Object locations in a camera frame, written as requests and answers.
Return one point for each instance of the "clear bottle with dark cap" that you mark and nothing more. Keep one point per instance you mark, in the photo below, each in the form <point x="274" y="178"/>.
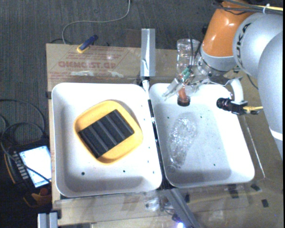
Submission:
<point x="184" y="56"/>

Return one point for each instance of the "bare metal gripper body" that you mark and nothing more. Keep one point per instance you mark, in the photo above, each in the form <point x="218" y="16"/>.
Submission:
<point x="200" y="71"/>

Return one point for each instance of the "black ribbed rectangular block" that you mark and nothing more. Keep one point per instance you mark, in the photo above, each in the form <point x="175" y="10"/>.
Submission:
<point x="105" y="133"/>

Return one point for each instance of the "brown cardboard board red print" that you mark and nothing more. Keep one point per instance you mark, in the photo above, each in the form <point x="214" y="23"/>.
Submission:
<point x="85" y="65"/>

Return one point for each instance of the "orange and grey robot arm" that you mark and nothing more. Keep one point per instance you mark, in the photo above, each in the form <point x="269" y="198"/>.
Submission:
<point x="251" y="46"/>

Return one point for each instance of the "yellow plate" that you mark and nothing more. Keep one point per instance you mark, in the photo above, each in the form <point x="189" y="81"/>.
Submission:
<point x="130" y="144"/>

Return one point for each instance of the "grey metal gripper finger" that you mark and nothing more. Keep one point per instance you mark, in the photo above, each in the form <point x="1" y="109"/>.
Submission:
<point x="177" y="89"/>
<point x="170" y="87"/>

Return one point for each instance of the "black cylinder on white bracket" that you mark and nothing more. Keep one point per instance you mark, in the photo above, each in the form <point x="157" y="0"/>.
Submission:
<point x="237" y="104"/>

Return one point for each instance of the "crushed clear plastic bottle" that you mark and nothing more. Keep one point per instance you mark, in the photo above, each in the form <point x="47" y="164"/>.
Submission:
<point x="181" y="139"/>

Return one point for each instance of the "white plastic tray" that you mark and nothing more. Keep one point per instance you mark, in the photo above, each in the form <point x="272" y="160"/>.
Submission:
<point x="69" y="165"/>
<point x="218" y="146"/>

